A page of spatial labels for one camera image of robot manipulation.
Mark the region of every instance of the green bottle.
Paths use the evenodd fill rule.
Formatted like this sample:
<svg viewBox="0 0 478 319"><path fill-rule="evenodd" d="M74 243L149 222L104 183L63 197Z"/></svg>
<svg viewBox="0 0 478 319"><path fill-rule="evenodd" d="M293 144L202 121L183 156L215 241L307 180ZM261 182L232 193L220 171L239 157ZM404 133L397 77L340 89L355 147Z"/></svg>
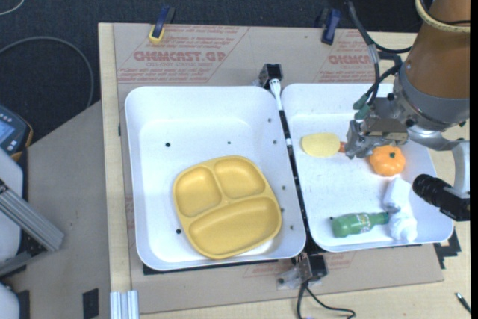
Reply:
<svg viewBox="0 0 478 319"><path fill-rule="evenodd" d="M388 213L345 214L332 219L332 231L335 237L344 238L348 234L369 232L375 225L388 223Z"/></svg>

